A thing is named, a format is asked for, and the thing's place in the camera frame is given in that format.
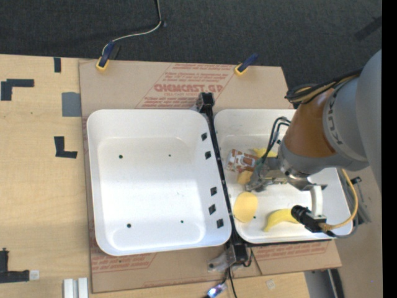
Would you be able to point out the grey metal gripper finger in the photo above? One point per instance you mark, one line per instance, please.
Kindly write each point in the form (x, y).
(250, 183)
(262, 189)

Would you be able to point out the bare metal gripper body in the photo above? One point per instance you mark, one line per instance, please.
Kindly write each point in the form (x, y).
(274, 176)

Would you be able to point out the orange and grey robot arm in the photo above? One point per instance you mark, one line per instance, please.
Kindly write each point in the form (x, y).
(347, 126)

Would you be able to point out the small yellow chip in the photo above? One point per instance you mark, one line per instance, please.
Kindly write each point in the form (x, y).
(244, 176)

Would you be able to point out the white and brown carton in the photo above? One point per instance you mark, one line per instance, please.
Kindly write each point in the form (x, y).
(239, 160)

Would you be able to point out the yellow curved toy piece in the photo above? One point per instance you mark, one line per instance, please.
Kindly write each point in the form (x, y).
(263, 151)

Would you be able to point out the yellow banana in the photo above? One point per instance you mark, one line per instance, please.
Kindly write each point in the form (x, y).
(277, 216)

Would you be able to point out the thin black rod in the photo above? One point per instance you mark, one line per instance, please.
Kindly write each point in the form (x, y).
(221, 166)

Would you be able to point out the white plastic tray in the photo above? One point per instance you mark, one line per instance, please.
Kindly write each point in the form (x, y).
(149, 182)
(279, 231)

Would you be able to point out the brown cardboard board red print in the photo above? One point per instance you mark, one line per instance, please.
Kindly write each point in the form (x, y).
(130, 82)

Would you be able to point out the black cylinder on white bracket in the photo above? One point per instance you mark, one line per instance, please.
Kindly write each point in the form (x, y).
(307, 217)

